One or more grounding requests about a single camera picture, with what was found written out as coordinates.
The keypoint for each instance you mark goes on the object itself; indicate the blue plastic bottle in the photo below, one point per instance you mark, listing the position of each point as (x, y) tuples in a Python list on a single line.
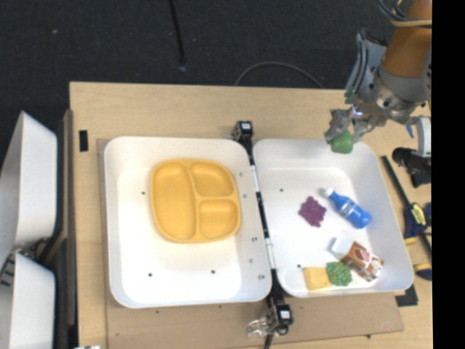
[(350, 210)]

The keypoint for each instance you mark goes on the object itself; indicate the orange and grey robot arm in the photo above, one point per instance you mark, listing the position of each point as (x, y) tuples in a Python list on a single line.
[(407, 49)]

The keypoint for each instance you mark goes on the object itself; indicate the green dotted toy broccoli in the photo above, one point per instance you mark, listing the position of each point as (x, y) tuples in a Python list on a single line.
[(339, 274)]

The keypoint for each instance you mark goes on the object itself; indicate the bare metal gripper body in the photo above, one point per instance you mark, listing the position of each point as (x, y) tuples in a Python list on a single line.
[(390, 109)]

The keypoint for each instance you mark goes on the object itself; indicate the yellow toy cheese slice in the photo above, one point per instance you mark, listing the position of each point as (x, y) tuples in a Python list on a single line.
[(316, 278)]

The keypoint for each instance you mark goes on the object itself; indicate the thin black and white rod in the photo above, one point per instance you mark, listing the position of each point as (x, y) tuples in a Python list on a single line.
[(261, 205)]

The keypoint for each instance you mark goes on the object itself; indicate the purple toy grapes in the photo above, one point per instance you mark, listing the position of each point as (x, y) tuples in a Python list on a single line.
[(312, 212)]

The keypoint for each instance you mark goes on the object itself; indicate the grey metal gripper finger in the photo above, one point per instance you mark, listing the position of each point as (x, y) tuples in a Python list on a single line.
[(361, 127), (337, 122)]

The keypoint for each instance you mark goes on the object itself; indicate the green toy pepper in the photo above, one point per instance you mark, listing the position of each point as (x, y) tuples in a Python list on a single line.
[(342, 144)]

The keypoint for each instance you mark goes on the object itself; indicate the black cylinder on white bracket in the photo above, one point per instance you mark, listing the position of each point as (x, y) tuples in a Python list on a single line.
[(414, 164)]

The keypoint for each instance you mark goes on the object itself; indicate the yellow divided plate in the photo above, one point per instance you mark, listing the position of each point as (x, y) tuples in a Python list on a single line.
[(174, 202)]

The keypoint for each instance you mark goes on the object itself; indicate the white plastic tray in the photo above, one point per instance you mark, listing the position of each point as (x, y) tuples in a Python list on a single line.
[(181, 267), (301, 245)]

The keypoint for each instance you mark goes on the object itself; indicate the small white box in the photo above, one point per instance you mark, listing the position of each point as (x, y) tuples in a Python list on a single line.
[(339, 245)]

